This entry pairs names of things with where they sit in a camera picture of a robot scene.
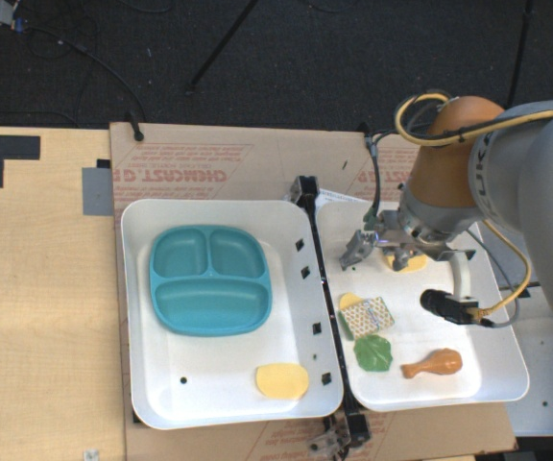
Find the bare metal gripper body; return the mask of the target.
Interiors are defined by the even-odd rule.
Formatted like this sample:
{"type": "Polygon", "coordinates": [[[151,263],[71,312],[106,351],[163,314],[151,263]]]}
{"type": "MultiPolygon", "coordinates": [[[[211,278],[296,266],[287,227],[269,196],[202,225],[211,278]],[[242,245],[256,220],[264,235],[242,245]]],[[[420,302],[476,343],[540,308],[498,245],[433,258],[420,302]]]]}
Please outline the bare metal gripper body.
{"type": "Polygon", "coordinates": [[[407,211],[381,211],[374,230],[375,243],[381,248],[424,253],[433,259],[447,259],[451,252],[449,234],[428,227],[407,211]]]}

